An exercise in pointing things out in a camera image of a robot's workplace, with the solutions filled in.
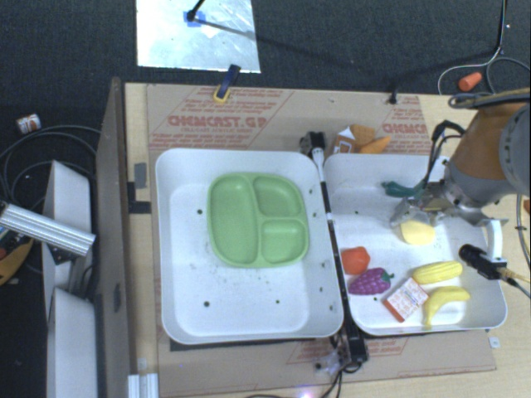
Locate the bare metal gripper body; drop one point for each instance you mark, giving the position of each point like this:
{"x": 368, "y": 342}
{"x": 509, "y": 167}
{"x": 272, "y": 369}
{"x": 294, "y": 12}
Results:
{"x": 441, "y": 199}

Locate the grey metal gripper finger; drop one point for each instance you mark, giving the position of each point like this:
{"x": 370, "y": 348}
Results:
{"x": 431, "y": 218}
{"x": 403, "y": 214}

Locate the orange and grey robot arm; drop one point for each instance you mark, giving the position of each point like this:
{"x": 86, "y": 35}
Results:
{"x": 477, "y": 151}

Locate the pale yellow toy food slice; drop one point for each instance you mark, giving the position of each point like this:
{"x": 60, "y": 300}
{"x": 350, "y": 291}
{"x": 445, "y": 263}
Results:
{"x": 418, "y": 234}

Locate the white plastic tray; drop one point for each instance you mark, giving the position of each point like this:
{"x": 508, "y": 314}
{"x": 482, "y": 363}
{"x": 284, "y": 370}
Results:
{"x": 415, "y": 251}
{"x": 249, "y": 301}

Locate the yellow toy corn cob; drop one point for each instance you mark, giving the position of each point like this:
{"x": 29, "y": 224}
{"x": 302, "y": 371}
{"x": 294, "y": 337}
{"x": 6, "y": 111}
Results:
{"x": 437, "y": 273}

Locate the red toy pepper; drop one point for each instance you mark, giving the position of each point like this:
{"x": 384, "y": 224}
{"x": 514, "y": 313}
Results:
{"x": 355, "y": 260}

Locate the orange carrot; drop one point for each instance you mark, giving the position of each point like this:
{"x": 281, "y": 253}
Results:
{"x": 375, "y": 144}

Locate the thin black and white rod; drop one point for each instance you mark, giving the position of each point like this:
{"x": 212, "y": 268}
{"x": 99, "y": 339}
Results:
{"x": 327, "y": 205}

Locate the purple toy grapes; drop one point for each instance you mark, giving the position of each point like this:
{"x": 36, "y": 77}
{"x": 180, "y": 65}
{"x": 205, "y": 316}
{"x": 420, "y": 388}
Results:
{"x": 367, "y": 282}

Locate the yellow banana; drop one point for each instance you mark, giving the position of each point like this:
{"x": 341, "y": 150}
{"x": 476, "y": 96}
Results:
{"x": 444, "y": 297}

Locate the orange and white packet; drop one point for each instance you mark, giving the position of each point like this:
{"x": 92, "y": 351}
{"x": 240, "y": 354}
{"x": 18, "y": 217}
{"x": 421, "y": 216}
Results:
{"x": 405, "y": 299}

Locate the orange toy waffle biscuit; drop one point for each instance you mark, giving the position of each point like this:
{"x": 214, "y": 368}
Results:
{"x": 363, "y": 133}

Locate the orange and white carton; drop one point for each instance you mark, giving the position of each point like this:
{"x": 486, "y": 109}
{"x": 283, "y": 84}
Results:
{"x": 343, "y": 144}

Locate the orange cone-shaped toy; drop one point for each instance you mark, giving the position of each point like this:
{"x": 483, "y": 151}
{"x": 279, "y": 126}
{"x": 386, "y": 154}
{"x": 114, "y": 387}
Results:
{"x": 470, "y": 81}

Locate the brown cardboard board red print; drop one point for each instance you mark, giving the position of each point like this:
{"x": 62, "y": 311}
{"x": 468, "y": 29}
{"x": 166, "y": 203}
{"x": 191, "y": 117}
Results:
{"x": 265, "y": 114}

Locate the green divided plate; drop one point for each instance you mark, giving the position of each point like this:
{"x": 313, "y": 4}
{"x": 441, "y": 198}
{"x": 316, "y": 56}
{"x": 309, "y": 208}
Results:
{"x": 232, "y": 222}

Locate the small brown and white can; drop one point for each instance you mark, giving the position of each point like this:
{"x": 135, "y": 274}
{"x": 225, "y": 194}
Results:
{"x": 29, "y": 123}

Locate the black cylinder on white bracket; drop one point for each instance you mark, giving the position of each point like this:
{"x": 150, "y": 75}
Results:
{"x": 481, "y": 259}

